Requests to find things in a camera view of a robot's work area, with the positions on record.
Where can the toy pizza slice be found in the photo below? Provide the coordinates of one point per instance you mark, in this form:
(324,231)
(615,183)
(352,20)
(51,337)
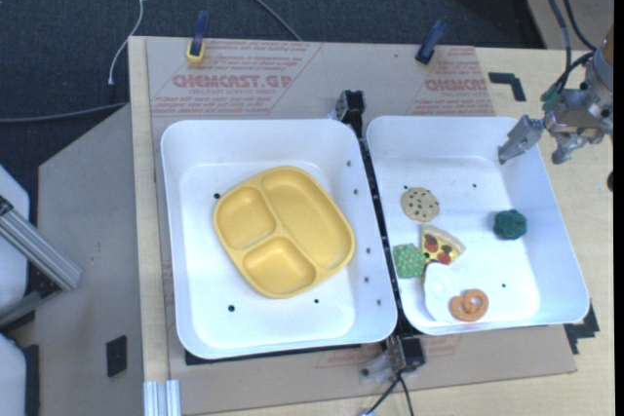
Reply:
(439,246)

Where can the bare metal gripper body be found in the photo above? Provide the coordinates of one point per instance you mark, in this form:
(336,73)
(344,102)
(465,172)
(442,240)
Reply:
(580,114)

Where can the white toy fried egg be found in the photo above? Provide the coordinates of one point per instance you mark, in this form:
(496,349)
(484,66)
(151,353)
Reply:
(439,285)

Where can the orange toy pretzel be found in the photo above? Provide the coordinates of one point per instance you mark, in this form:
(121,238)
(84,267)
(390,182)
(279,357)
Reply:
(460,307)

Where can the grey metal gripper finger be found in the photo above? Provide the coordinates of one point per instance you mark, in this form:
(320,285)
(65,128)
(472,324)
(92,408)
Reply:
(520,137)
(571,146)

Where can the brown cardboard board red print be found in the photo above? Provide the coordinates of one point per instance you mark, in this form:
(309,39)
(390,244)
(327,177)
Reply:
(302,78)

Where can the tan biscuit with green dots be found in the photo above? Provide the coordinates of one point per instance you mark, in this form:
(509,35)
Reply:
(419,204)

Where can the dark green toy broccoli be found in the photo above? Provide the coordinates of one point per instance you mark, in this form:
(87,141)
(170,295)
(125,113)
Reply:
(509,224)

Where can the yellow divided plate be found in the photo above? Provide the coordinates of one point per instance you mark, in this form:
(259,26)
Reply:
(292,229)

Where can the white plastic tray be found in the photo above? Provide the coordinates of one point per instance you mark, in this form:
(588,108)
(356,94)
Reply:
(487,268)
(273,331)

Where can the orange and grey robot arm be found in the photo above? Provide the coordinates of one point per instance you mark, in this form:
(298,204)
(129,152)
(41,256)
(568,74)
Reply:
(604,63)

